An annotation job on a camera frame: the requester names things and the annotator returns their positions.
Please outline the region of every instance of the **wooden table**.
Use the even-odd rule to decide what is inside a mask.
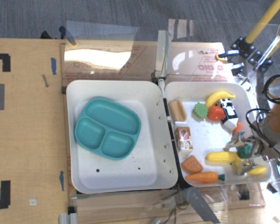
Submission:
[[[68,212],[62,44],[64,40],[0,39],[0,53],[11,56],[10,72],[2,72],[0,60],[0,84],[5,88],[4,110],[0,110],[0,184],[11,183],[10,205],[0,209],[0,224],[58,223],[58,216]],[[217,207],[215,213],[221,223],[280,223],[274,202],[258,208]],[[177,219],[177,223],[201,221],[193,213],[181,213]]]

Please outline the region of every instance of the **gray floor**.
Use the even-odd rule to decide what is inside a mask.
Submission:
[[[222,42],[225,49],[246,36],[274,0],[0,0],[0,37],[40,38],[46,30],[60,39],[59,27],[82,21],[153,29],[168,29],[169,19],[201,21],[190,41]],[[277,34],[280,10],[255,46],[264,51]],[[272,57],[273,68],[257,74],[261,86],[280,74],[280,49]],[[260,95],[259,101],[267,106]]]

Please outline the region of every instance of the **yellow pole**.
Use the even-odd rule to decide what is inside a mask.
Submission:
[[[263,14],[261,19],[257,22],[255,27],[252,29],[252,31],[249,33],[249,35],[245,38],[245,41],[248,44],[252,44],[256,37],[261,33],[261,31],[266,27],[266,25],[269,23],[269,21],[275,16],[275,14],[280,9],[280,0],[275,0],[271,6],[268,8],[268,10]]]
[[[270,58],[275,53],[275,51],[279,49],[279,47],[280,47],[280,41],[277,43],[277,45],[274,47],[274,49],[271,51],[271,53],[267,57]]]

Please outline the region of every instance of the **teal divided plate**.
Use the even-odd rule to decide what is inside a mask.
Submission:
[[[141,130],[138,115],[106,98],[94,98],[83,108],[75,126],[79,145],[105,158],[126,158]]]

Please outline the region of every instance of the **orange carrot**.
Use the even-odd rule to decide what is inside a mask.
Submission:
[[[209,171],[209,172],[201,172],[197,174],[192,174],[186,176],[186,179],[189,181],[198,181],[198,182],[206,182],[206,183],[213,183],[216,182],[219,178],[222,180],[225,178],[224,175],[218,175],[216,172]]]
[[[237,122],[237,127],[232,131],[232,135],[235,135],[238,131],[241,131],[242,129],[242,123],[241,122]]]

